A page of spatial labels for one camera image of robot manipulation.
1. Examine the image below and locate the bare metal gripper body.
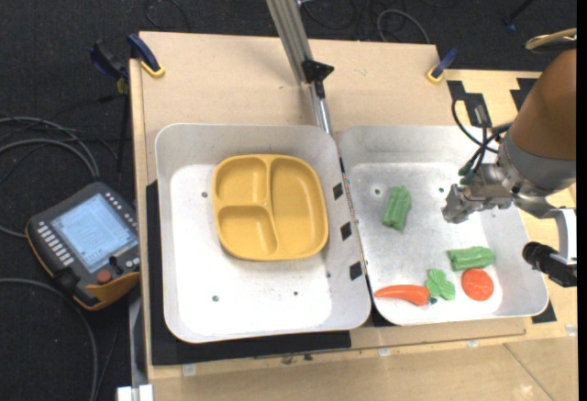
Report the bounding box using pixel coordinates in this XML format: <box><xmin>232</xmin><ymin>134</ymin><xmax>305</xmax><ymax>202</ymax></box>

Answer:
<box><xmin>460</xmin><ymin>162</ymin><xmax>526</xmax><ymax>213</ymax></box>

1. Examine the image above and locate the white plastic tray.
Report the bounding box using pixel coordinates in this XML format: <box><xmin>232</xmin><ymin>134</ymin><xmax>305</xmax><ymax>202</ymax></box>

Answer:
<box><xmin>154</xmin><ymin>122</ymin><xmax>373</xmax><ymax>344</ymax></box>
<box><xmin>338</xmin><ymin>124</ymin><xmax>550</xmax><ymax>328</ymax></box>

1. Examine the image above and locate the green asparagus bundle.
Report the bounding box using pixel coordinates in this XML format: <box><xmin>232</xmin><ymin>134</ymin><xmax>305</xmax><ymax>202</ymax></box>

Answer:
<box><xmin>446</xmin><ymin>245</ymin><xmax>497</xmax><ymax>273</ymax></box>
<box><xmin>381</xmin><ymin>185</ymin><xmax>413</xmax><ymax>232</ymax></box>

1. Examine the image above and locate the green leaf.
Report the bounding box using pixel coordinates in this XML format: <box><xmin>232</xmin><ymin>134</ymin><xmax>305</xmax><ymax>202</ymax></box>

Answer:
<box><xmin>424</xmin><ymin>268</ymin><xmax>458</xmax><ymax>303</ymax></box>

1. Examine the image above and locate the orange round slice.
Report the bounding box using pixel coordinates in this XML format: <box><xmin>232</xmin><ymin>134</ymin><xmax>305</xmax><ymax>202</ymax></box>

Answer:
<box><xmin>460</xmin><ymin>267</ymin><xmax>495</xmax><ymax>303</ymax></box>

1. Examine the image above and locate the orange carrot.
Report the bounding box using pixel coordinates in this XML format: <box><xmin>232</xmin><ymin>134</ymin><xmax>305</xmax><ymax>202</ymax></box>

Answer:
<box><xmin>372</xmin><ymin>284</ymin><xmax>437</xmax><ymax>308</ymax></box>

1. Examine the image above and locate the thin black and white rod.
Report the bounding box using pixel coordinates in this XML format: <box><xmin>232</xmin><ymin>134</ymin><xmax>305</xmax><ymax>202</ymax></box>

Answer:
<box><xmin>313</xmin><ymin>82</ymin><xmax>370</xmax><ymax>276</ymax></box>

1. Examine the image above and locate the yellow divided plate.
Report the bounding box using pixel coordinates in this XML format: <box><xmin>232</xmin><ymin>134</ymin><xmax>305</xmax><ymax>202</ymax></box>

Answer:
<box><xmin>211</xmin><ymin>153</ymin><xmax>330</xmax><ymax>262</ymax></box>

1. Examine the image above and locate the pale wood board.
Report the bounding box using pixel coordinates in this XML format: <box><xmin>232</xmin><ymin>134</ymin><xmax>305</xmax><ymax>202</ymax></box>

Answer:
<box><xmin>137</xmin><ymin>30</ymin><xmax>528</xmax><ymax>381</ymax></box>

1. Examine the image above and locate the black cylinder on white bracket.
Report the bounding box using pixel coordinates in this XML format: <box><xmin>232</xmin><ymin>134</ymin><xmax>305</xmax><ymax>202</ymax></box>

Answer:
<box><xmin>522</xmin><ymin>206</ymin><xmax>578</xmax><ymax>288</ymax></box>

